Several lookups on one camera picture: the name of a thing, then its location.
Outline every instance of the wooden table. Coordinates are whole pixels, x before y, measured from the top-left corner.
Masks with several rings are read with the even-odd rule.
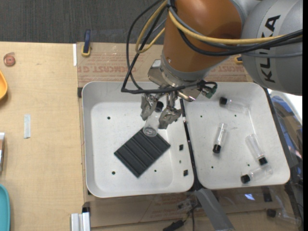
[[[73,44],[0,42],[0,57],[15,53],[11,67],[0,61],[8,82],[0,101],[0,132],[5,132],[0,183],[11,204],[11,231],[68,231],[70,215],[84,204],[84,182]],[[31,136],[24,138],[24,115],[31,115]],[[284,206],[291,209],[287,195]],[[290,230],[266,221],[264,211],[228,215],[237,230]],[[192,230],[191,220],[182,230]],[[171,221],[94,230],[162,230]],[[196,220],[196,230],[208,227]]]

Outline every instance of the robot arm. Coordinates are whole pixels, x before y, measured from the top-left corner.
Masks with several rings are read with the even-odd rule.
[[[161,59],[148,72],[159,88],[131,92],[144,93],[143,120],[164,95],[160,129],[180,116],[174,107],[177,97],[190,102],[199,94],[210,98],[217,84],[205,77],[236,54],[242,54],[244,67],[259,85],[302,95],[303,0],[167,0],[167,7]],[[136,48],[137,54],[146,51],[144,45]]]

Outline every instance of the black connector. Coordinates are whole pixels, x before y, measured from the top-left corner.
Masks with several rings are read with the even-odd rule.
[[[163,229],[163,231],[174,231],[184,225],[183,220],[178,220],[176,222],[173,222],[170,226]]]

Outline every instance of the transparent vial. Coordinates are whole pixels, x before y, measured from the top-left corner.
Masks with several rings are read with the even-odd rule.
[[[240,112],[240,113],[248,113],[248,105],[246,103],[234,100],[227,99],[225,97],[221,97],[219,100],[219,104],[222,107],[230,109],[232,111]]]
[[[273,174],[273,169],[269,164],[261,165],[248,172],[246,175],[241,176],[241,182],[246,184],[250,181],[257,181],[264,179]]]
[[[256,134],[250,134],[245,138],[246,144],[250,149],[251,154],[254,156],[256,160],[259,161],[260,165],[264,165],[267,162],[265,158],[265,154],[260,147]]]
[[[224,145],[226,141],[226,137],[228,134],[227,130],[228,125],[226,123],[220,123],[216,137],[215,137],[215,142],[214,142],[214,147],[213,147],[213,152],[219,154],[222,146]]]
[[[160,113],[153,111],[143,127],[143,133],[148,137],[155,137],[158,133]]]
[[[300,217],[297,217],[292,213],[287,213],[282,209],[267,209],[266,214],[277,224],[281,224],[284,226],[291,225],[299,228],[302,224],[302,219]]]

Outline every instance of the dark gray floor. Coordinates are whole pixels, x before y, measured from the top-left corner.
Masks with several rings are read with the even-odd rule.
[[[133,20],[154,1],[0,0],[0,41],[75,43],[91,29],[91,41],[124,43]]]

